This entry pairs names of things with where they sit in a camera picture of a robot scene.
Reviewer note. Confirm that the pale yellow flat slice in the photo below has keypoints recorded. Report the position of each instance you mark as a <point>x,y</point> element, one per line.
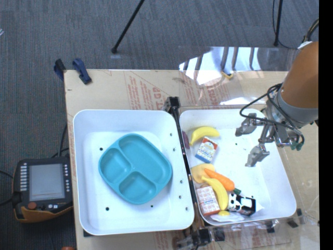
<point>198,172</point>

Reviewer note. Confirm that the orange and white carton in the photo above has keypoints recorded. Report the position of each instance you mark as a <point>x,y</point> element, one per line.
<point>207,201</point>

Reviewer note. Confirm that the black and white cow-print carton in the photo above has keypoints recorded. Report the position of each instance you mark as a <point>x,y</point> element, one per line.
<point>242,204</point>

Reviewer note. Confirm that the brown cardboard board red print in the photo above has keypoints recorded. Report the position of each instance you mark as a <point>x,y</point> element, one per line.
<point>109,92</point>

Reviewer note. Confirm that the white plastic tray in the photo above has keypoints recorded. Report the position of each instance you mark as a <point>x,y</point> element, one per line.
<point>265,186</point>
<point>91,212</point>

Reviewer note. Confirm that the orange carrot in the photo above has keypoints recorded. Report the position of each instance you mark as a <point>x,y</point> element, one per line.
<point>221,179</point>

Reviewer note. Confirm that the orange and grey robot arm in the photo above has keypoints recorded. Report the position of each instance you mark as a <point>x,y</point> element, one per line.
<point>301,77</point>

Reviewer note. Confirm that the black tripod leg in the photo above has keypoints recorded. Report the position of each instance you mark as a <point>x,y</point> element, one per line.
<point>131,18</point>
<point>279,17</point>

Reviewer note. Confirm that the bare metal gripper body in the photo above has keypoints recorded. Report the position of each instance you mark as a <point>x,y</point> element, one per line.
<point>275,118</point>

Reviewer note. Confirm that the white fried egg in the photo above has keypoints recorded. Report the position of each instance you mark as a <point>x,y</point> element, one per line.
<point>229,217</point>

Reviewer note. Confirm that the blue divided plate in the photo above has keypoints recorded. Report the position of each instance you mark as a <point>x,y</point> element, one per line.
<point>135,169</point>

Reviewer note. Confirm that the yellow banana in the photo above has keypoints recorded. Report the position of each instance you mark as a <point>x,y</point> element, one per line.
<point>204,132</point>
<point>219,191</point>

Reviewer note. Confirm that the white blue orange carton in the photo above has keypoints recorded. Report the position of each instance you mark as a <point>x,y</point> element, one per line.
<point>206,150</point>

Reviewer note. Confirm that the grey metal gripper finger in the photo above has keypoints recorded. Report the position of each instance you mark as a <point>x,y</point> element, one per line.
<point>245,127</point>
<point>256,156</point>

